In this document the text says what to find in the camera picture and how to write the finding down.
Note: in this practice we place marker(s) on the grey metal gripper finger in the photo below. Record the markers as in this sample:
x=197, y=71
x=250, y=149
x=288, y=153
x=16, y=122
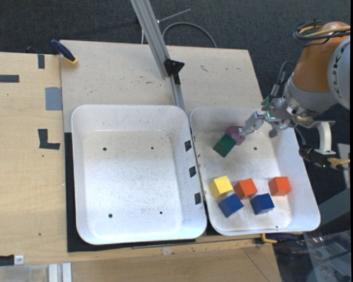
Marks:
x=277, y=129
x=251, y=124

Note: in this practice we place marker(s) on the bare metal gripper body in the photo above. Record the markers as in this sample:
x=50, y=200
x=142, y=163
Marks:
x=282, y=110

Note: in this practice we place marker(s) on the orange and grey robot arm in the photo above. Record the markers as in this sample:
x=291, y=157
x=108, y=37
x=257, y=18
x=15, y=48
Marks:
x=314, y=66

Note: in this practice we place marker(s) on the purple cube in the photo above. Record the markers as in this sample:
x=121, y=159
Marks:
x=233, y=132

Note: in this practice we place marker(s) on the green cube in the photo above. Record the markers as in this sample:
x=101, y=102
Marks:
x=224, y=145

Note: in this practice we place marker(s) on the white plastic tray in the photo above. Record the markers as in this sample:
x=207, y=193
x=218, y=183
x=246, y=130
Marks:
x=259, y=163
x=129, y=175

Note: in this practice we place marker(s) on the orange cube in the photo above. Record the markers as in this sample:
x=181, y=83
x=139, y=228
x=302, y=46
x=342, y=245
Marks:
x=245, y=188
x=279, y=186

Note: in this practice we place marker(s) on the yellow cube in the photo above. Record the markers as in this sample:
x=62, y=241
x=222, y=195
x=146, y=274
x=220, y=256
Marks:
x=220, y=186

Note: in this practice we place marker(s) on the blue cube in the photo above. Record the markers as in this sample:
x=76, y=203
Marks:
x=230, y=205
x=262, y=203

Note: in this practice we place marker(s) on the pale wood board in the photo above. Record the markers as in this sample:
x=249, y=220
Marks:
x=120, y=75

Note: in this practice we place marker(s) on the black cylinder on white bracket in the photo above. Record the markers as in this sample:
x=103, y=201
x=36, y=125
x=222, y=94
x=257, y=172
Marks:
x=325, y=137

